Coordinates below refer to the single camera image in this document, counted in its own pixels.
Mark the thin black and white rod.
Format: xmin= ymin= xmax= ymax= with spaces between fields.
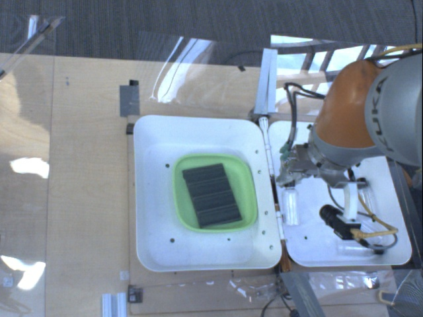
xmin=258 ymin=117 xmax=287 ymax=272

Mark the black cylinder on white bracket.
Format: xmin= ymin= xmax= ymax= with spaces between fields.
xmin=319 ymin=181 xmax=363 ymax=241

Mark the white plastic tray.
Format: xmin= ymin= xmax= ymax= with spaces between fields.
xmin=132 ymin=114 xmax=283 ymax=273
xmin=267 ymin=120 xmax=413 ymax=267

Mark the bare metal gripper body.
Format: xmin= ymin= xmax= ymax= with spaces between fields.
xmin=281 ymin=143 xmax=324 ymax=180

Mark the green divided plate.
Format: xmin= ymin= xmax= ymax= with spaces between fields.
xmin=171 ymin=153 xmax=259 ymax=234

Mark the clear plastic bottle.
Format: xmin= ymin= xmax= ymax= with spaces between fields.
xmin=336 ymin=239 xmax=385 ymax=258
xmin=282 ymin=186 xmax=301 ymax=227
xmin=358 ymin=186 xmax=377 ymax=215

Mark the black ribbed rectangular block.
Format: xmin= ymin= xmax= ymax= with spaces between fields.
xmin=182 ymin=163 xmax=243 ymax=229

